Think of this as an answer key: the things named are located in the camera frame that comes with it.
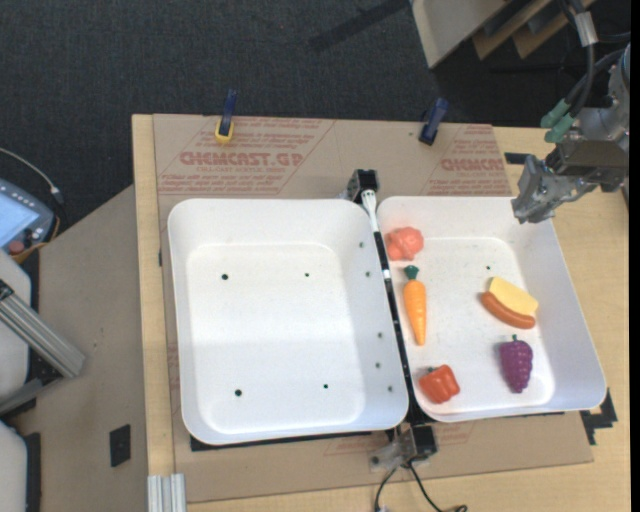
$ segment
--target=white machine part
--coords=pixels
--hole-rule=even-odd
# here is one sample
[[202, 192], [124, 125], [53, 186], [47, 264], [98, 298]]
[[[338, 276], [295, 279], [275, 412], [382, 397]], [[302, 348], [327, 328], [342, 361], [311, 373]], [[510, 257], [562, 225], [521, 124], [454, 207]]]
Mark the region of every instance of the white machine part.
[[24, 512], [27, 499], [27, 447], [0, 421], [0, 510]]
[[[2, 250], [0, 250], [0, 279], [11, 286], [23, 301], [31, 302], [29, 276]], [[0, 401], [22, 387], [27, 378], [28, 369], [29, 346], [0, 321]]]

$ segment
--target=black fabric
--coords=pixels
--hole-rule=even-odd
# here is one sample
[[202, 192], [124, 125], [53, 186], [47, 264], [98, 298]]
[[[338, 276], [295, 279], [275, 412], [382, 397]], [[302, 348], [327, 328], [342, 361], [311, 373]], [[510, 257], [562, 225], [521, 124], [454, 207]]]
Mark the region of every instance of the black fabric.
[[[594, 18], [628, 30], [630, 10]], [[235, 88], [238, 115], [419, 120], [442, 96], [445, 121], [535, 126], [576, 45], [566, 28], [480, 61], [466, 41], [429, 69], [409, 1], [0, 0], [0, 147], [49, 174], [73, 224], [132, 183], [134, 113], [219, 113]], [[0, 176], [48, 200], [2, 154]]]

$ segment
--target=empty white tray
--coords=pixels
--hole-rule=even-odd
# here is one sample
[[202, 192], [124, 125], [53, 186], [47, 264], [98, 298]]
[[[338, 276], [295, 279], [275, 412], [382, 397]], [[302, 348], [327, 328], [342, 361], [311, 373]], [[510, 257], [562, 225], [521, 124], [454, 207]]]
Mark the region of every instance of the empty white tray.
[[[411, 226], [424, 249], [411, 262], [427, 288], [427, 337], [418, 346], [402, 298], [407, 262], [392, 262], [400, 324], [417, 401], [445, 422], [590, 409], [606, 385], [553, 224], [523, 224], [506, 197], [393, 197], [378, 209], [383, 234]], [[482, 306], [480, 293], [499, 276], [539, 302], [533, 329], [514, 329]], [[512, 393], [500, 371], [497, 346], [513, 334], [534, 352], [529, 386]], [[427, 367], [448, 364], [461, 391], [430, 402], [417, 380]]]
[[182, 415], [219, 445], [396, 426], [408, 393], [368, 217], [341, 199], [169, 215]]

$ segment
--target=toy tomato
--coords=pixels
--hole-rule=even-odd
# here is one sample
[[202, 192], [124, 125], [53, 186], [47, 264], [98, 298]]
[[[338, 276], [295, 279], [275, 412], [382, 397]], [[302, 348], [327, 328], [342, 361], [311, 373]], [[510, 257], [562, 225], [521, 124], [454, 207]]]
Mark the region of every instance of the toy tomato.
[[422, 233], [411, 227], [400, 228], [387, 233], [387, 254], [391, 261], [413, 260], [424, 247]]
[[418, 385], [433, 403], [441, 404], [460, 393], [460, 386], [453, 370], [443, 364], [420, 378]]

